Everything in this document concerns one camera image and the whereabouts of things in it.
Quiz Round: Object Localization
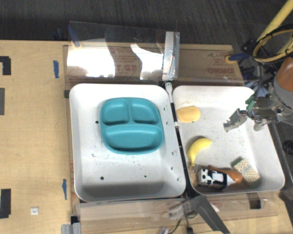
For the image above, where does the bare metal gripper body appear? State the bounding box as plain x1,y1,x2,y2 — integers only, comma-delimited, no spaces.
246,88,293,127

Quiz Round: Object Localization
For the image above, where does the white plastic tray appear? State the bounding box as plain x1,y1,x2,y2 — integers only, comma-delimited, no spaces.
68,82,187,203
171,85,286,196

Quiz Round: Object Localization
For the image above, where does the yellow bread roll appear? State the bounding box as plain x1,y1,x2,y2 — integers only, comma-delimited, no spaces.
176,105,202,124

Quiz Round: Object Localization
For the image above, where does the yellow banana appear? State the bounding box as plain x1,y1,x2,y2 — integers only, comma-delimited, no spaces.
187,137,213,168

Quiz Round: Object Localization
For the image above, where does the brown sausage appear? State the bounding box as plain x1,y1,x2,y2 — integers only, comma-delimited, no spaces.
208,165,244,186

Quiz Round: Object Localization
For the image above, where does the black and white carton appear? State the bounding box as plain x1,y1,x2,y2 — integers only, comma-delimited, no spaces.
196,168,229,191

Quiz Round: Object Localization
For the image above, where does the blue divided plate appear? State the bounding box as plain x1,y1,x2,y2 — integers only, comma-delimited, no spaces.
99,97,165,156

